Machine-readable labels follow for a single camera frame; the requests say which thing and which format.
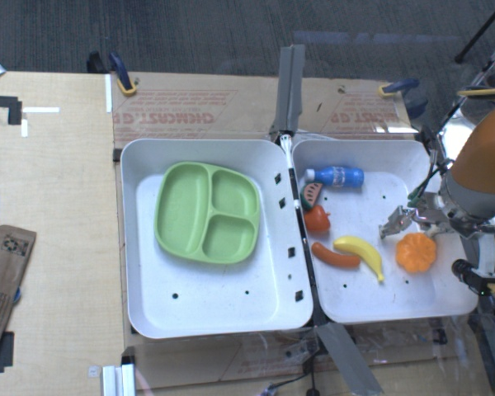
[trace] table surface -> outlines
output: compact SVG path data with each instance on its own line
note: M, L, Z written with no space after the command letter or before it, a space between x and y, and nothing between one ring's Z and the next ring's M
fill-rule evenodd
M0 96L18 97L23 107L59 108L59 113L26 115L27 137L20 126L7 124L7 109L0 108L0 224L37 232L22 297L7 325L15 333L14 360L0 374L0 395L97 395L100 368L120 364L118 167L112 161L114 125L105 90L104 75L8 72L0 77ZM461 337L463 356L378 365L373 373L386 394L490 394L474 336L464 331ZM259 394L270 382L287 378L140 393ZM315 379L323 396L351 394L336 370ZM302 395L310 386L310 378L298 380L279 394Z

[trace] watermelon slice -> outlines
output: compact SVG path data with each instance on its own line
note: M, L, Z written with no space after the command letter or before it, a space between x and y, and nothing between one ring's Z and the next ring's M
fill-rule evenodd
M321 188L323 188L323 184L317 181L307 183L303 186L303 190L300 192L300 202L305 210L311 210L315 205Z

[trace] green divided plate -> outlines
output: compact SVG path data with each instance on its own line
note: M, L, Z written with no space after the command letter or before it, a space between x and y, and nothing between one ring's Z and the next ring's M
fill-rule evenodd
M172 165L156 202L154 233L172 255L200 262L233 264L257 243L260 201L241 173L206 163Z

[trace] blue bottle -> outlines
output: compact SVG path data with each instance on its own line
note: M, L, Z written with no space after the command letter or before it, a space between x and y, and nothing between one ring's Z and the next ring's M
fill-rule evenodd
M357 167L326 167L322 170L307 168L304 176L306 182L321 182L339 188L359 188L365 180L365 174Z

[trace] sausage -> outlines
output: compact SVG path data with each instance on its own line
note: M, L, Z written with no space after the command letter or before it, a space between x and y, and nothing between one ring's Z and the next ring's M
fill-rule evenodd
M337 252L330 251L320 242L313 243L312 254L331 266L343 268L356 268L361 262L361 258L358 255L338 254Z

